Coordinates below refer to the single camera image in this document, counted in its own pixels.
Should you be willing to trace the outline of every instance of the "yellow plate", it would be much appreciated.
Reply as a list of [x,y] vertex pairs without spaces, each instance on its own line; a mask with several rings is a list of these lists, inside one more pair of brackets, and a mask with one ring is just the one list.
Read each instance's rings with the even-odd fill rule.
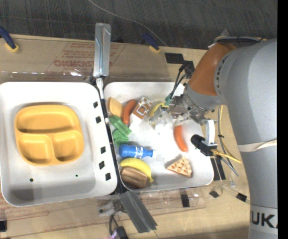
[[23,108],[15,116],[14,130],[19,153],[31,165],[68,163],[84,150],[79,118],[64,105]]

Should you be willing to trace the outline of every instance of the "toy banana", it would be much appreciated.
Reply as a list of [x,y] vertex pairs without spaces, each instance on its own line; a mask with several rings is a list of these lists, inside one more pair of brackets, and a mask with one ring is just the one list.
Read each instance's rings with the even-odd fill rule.
[[120,166],[125,167],[125,166],[130,166],[133,167],[135,169],[138,169],[139,171],[143,172],[144,174],[147,175],[147,177],[149,178],[150,182],[153,182],[153,178],[151,175],[151,170],[149,165],[147,165],[143,160],[138,159],[138,158],[126,158],[123,161],[121,161]]
[[159,106],[169,107],[169,106],[165,105],[165,102],[161,102],[161,103],[155,105],[155,106],[150,110],[150,114],[149,114],[149,117],[150,117],[150,118],[151,118],[152,116],[154,116],[154,113],[155,113],[155,111],[158,109]]

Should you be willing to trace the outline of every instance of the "toy pizza slice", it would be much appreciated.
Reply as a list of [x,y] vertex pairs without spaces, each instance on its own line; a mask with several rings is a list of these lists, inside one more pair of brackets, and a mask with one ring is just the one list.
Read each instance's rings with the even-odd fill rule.
[[168,166],[167,169],[187,177],[192,176],[192,168],[190,166],[189,160],[186,159],[185,157],[182,157],[181,159],[177,160],[176,162]]

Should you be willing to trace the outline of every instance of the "toy bread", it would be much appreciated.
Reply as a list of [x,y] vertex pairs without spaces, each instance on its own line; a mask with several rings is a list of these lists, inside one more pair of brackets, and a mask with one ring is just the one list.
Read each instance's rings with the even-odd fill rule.
[[145,188],[148,179],[146,174],[129,166],[123,168],[121,177],[124,183],[140,189]]
[[109,98],[107,103],[108,103],[108,110],[112,113],[112,115],[116,115],[121,118],[124,106],[114,98]]

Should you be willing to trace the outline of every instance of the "blue clamp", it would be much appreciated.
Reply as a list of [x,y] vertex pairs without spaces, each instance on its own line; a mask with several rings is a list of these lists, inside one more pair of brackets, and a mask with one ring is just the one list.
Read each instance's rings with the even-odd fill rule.
[[142,37],[146,42],[149,43],[150,47],[152,47],[151,50],[153,50],[155,52],[160,51],[160,48],[159,48],[157,42],[155,41],[155,39],[152,36],[150,36],[149,34],[143,34]]
[[19,46],[13,41],[12,37],[8,33],[7,30],[5,30],[2,26],[0,26],[0,35],[6,42],[6,47],[12,51],[16,52],[19,48]]

